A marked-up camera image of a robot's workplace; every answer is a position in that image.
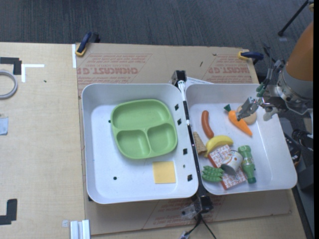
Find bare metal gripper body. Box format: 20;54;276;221
258;83;300;112

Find beige round biscuit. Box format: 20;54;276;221
236;105;257;125

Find orange carrot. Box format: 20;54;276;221
223;104;253;137

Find orange sausage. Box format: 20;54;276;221
201;110;214;139

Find yellow banana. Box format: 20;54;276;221
204;135;234;158

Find white can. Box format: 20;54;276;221
220;150;244;175

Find white plastic tray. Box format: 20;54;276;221
81;83;199;205
185;83;298;196

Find green bottle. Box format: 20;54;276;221
237;145;257;184

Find white paper sheet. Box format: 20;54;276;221
185;76;215;85

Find orange and white carton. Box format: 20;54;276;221
208;144;247;191

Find brown waffle cone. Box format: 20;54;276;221
192;131;208;155

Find thin black and white rod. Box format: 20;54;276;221
178;80;203;199

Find green pea pods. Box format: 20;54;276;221
201;165;224;183

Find yellow cheese slice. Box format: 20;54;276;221
152;161;177;184

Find green divided plate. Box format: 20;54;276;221
110;99;178;160

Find brown cardboard board red print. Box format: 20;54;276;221
75;42;292;236

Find black block with thin wires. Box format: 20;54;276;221
171;70;187;86
190;195;214;214

